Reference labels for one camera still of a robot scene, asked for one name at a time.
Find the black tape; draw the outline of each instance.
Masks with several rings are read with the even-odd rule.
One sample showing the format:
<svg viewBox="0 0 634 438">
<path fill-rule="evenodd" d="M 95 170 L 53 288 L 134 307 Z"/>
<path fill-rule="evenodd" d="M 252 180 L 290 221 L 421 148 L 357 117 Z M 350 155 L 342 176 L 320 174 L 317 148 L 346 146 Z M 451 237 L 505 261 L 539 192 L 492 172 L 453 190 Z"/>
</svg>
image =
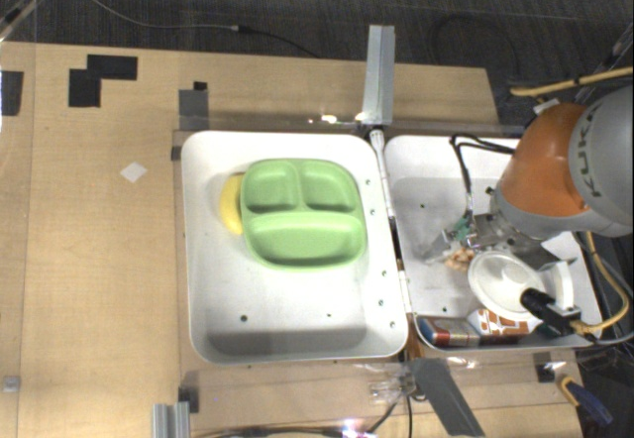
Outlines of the black tape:
<svg viewBox="0 0 634 438">
<path fill-rule="evenodd" d="M 100 78 L 137 80 L 139 59 L 123 55 L 88 55 L 88 69 Z"/>
<path fill-rule="evenodd" d="M 72 69 L 68 78 L 69 107 L 101 107 L 101 80 L 86 69 Z"/>
<path fill-rule="evenodd" d="M 181 153 L 182 153 L 182 147 L 181 146 L 172 146 L 171 147 L 171 155 L 170 155 L 171 160 L 173 162 L 179 162 Z"/>
<path fill-rule="evenodd" d="M 17 116 L 22 107 L 22 88 L 24 85 L 24 72 L 0 71 L 0 101 L 2 102 L 3 116 Z"/>
<path fill-rule="evenodd" d="M 550 364 L 538 364 L 535 366 L 535 373 L 537 373 L 537 382 L 539 383 L 552 383 L 555 381 L 555 372 Z"/>
<path fill-rule="evenodd" d="M 178 388 L 178 401 L 189 403 L 189 412 L 198 413 L 200 410 L 200 403 L 198 397 L 198 389 L 189 386 L 180 386 Z"/>
</svg>

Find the tabletop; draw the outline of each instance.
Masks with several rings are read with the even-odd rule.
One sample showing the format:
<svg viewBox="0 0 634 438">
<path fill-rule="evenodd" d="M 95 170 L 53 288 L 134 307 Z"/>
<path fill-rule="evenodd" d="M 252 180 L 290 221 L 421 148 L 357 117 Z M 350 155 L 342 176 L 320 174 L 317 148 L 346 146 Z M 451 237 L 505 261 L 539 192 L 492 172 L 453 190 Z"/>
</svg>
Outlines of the tabletop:
<svg viewBox="0 0 634 438">
<path fill-rule="evenodd" d="M 99 107 L 70 107 L 71 70 L 86 70 L 89 55 L 135 57 L 137 76 L 103 76 Z M 0 393 L 0 435 L 150 436 L 153 404 L 176 401 L 187 339 L 170 157 L 179 91 L 205 84 L 212 127 L 287 118 L 306 129 L 325 115 L 354 120 L 365 64 L 17 43 L 0 58 L 3 71 L 24 73 L 21 110 L 3 117 L 0 133 L 0 375 L 21 380 Z M 497 124 L 484 70 L 410 64 L 395 68 L 394 118 Z M 131 164 L 144 172 L 136 180 L 121 174 Z M 552 360 L 579 378 L 572 352 Z M 487 436 L 581 435 L 555 385 L 538 383 L 531 355 L 474 362 L 458 362 L 455 378 Z M 310 425 L 342 405 L 369 421 L 384 411 L 358 365 L 320 367 L 332 383 L 275 382 L 293 369 L 212 370 L 207 386 L 233 396 L 212 412 L 215 423 L 192 415 L 194 428 L 297 425 L 284 420 L 290 401 Z M 233 419 L 232 405 L 249 401 L 258 402 L 249 422 Z M 413 409 L 414 436 L 446 436 L 428 403 Z M 406 436 L 407 425 L 400 404 L 381 436 Z"/>
</svg>

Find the sink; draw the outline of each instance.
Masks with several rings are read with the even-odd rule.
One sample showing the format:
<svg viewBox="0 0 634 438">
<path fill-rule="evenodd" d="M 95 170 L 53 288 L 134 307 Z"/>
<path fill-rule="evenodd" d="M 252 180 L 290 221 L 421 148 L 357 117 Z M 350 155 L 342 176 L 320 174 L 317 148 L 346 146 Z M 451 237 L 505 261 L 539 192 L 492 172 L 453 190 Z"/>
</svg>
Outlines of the sink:
<svg viewBox="0 0 634 438">
<path fill-rule="evenodd" d="M 384 359 L 403 348 L 400 281 L 366 142 L 199 132 L 184 144 L 181 163 L 189 333 L 202 359 Z M 219 211 L 223 186 L 236 173 L 245 174 L 245 235 L 229 231 Z M 293 251 L 306 232 L 324 236 L 319 250 Z"/>
</svg>

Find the black cable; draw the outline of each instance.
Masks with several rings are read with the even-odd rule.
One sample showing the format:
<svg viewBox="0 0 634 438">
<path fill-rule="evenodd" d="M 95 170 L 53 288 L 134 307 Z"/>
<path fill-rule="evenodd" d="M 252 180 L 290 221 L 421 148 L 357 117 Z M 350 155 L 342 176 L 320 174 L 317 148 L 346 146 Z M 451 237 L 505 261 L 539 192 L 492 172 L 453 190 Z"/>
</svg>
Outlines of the black cable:
<svg viewBox="0 0 634 438">
<path fill-rule="evenodd" d="M 597 269 L 594 263 L 594 259 L 592 257 L 592 255 L 594 255 L 594 252 L 589 248 L 589 246 L 581 238 L 578 232 L 574 232 L 574 237 L 577 240 L 580 247 L 589 255 L 589 263 L 587 264 L 588 268 L 591 269 L 593 274 L 597 274 Z M 621 287 L 625 290 L 625 292 L 630 298 L 630 301 L 634 302 L 634 290 L 632 290 L 632 287 L 628 284 L 628 282 L 625 280 L 623 275 L 620 274 L 619 271 L 615 267 L 613 267 L 612 264 L 610 264 L 607 260 L 601 258 L 601 261 L 603 262 L 605 269 L 610 273 L 610 275 L 614 279 L 616 279 L 618 284 L 620 284 Z M 630 330 L 627 334 L 616 337 L 614 339 L 602 340 L 602 339 L 596 339 L 594 336 L 591 336 L 587 339 L 591 341 L 597 347 L 605 347 L 605 348 L 619 347 L 619 346 L 622 346 L 624 343 L 631 342 L 632 339 L 634 339 L 634 329 Z"/>
<path fill-rule="evenodd" d="M 375 422 L 372 426 L 368 428 L 367 433 L 373 433 L 374 431 L 376 431 L 376 429 L 378 429 L 381 426 L 381 424 L 389 418 L 389 416 L 392 414 L 392 411 L 394 411 L 394 408 L 398 404 L 398 401 L 399 399 L 397 399 L 393 404 L 390 405 L 390 407 L 387 409 L 387 412 L 383 415 L 383 417 L 381 417 L 377 422 Z"/>
<path fill-rule="evenodd" d="M 289 434 L 289 433 L 306 433 L 319 436 L 325 436 L 327 438 L 341 438 L 342 432 L 339 428 L 320 428 L 320 427 L 281 427 L 278 429 L 271 427 L 253 427 L 247 429 L 240 429 L 237 431 L 224 432 L 220 434 L 203 434 L 198 435 L 197 438 L 266 438 L 268 436 Z"/>
<path fill-rule="evenodd" d="M 454 21 L 474 23 L 476 25 L 479 25 L 481 28 L 489 31 L 490 33 L 502 37 L 502 39 L 508 46 L 508 49 L 510 50 L 512 73 L 515 76 L 520 75 L 520 61 L 517 49 L 513 45 L 513 42 L 511 41 L 508 34 L 504 30 L 502 30 L 502 28 L 495 22 L 483 19 L 482 17 L 478 17 L 472 14 L 461 13 L 445 15 L 431 25 L 427 32 L 427 50 L 429 52 L 429 57 L 434 64 L 440 64 L 440 60 L 438 58 L 438 37 L 440 35 L 440 32 L 445 26 Z"/>
<path fill-rule="evenodd" d="M 456 139 L 458 138 L 471 139 L 473 141 L 478 142 L 478 144 L 472 144 L 469 142 L 460 142 L 459 144 L 456 144 Z M 468 133 L 456 133 L 452 135 L 452 137 L 449 140 L 449 143 L 454 149 L 456 158 L 458 158 L 460 170 L 463 175 L 463 182 L 465 184 L 465 189 L 468 195 L 472 195 L 473 193 L 472 179 L 469 173 L 469 169 L 467 168 L 467 165 L 465 164 L 465 159 L 463 158 L 462 147 L 476 148 L 476 149 L 481 149 L 484 151 L 491 151 L 494 153 L 502 153 L 505 155 L 513 155 L 515 153 L 515 150 L 513 150 L 512 148 L 507 148 L 506 146 L 502 146 L 500 144 L 495 144 L 493 142 L 485 141 L 479 137 L 476 137 L 475 135 L 471 135 Z"/>
<path fill-rule="evenodd" d="M 373 433 L 385 422 L 394 411 L 394 408 L 398 404 L 397 399 L 393 404 L 389 406 L 383 416 L 375 422 L 367 431 L 367 433 Z M 307 433 L 320 436 L 326 436 L 327 438 L 341 438 L 342 431 L 337 427 L 280 427 L 275 429 L 273 427 L 252 427 L 246 429 L 239 429 L 232 432 L 224 432 L 220 434 L 205 434 L 198 436 L 197 438 L 266 438 L 268 436 L 274 436 L 276 434 L 288 434 L 288 433 Z"/>
<path fill-rule="evenodd" d="M 599 303 L 599 310 L 601 312 L 601 315 L 612 316 L 614 315 L 615 311 L 612 308 L 613 303 L 610 302 L 608 292 L 609 290 L 614 291 L 614 288 L 611 288 L 609 287 L 609 285 L 604 284 L 603 276 L 597 270 L 596 263 L 594 262 L 594 258 L 592 256 L 593 253 L 590 252 L 590 249 L 582 240 L 579 233 L 574 233 L 574 237 L 582 249 L 582 254 L 585 258 L 585 264 L 588 267 L 588 271 L 590 272 L 592 287 L 594 288 L 594 293 L 597 296 L 597 302 Z M 623 335 L 623 326 L 621 321 L 613 325 L 612 333 L 615 337 Z"/>
<path fill-rule="evenodd" d="M 405 402 L 407 402 L 407 415 L 409 418 L 407 437 L 412 438 L 412 436 L 414 436 L 414 415 L 412 413 L 412 401 L 409 400 L 409 395 L 405 396 Z"/>
<path fill-rule="evenodd" d="M 199 28 L 204 28 L 204 29 L 218 29 L 218 30 L 229 30 L 229 31 L 233 31 L 236 32 L 238 31 L 238 27 L 237 26 L 228 26 L 228 25 L 224 25 L 224 24 L 187 24 L 187 25 L 174 25 L 174 24 L 152 24 L 152 23 L 148 23 L 148 22 L 144 22 L 144 21 L 138 21 L 137 19 L 133 19 L 132 17 L 129 17 L 125 14 L 122 14 L 121 12 L 118 12 L 117 10 L 107 6 L 106 4 L 102 3 L 99 0 L 90 0 L 92 3 L 94 3 L 95 5 L 99 6 L 100 8 L 102 8 L 103 10 L 105 10 L 106 12 L 111 13 L 112 15 L 127 21 L 129 23 L 135 24 L 137 26 L 141 26 L 143 28 L 149 28 L 149 29 L 155 29 L 155 30 L 180 30 L 180 29 L 199 29 Z"/>
<path fill-rule="evenodd" d="M 269 33 L 268 31 L 256 30 L 249 26 L 240 25 L 238 26 L 238 33 L 242 33 L 243 35 L 263 35 L 265 37 L 274 38 L 276 40 L 280 40 L 281 42 L 285 42 L 286 44 L 289 44 L 290 46 L 293 46 L 297 49 L 300 49 L 305 54 L 311 55 L 313 57 L 321 58 L 319 55 L 313 53 L 312 51 L 301 46 L 300 44 L 297 44 L 296 42 L 293 42 L 285 37 L 281 37 L 280 35 L 274 35 L 273 33 Z"/>
</svg>

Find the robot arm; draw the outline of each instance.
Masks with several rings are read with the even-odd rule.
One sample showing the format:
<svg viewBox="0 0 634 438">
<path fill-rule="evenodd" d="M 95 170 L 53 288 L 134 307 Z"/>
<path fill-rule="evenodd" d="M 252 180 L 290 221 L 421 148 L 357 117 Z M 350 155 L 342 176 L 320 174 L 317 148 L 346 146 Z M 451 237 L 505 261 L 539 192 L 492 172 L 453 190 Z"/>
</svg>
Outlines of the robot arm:
<svg viewBox="0 0 634 438">
<path fill-rule="evenodd" d="M 589 108 L 551 107 L 528 127 L 492 198 L 515 230 L 632 232 L 632 87 Z"/>
</svg>

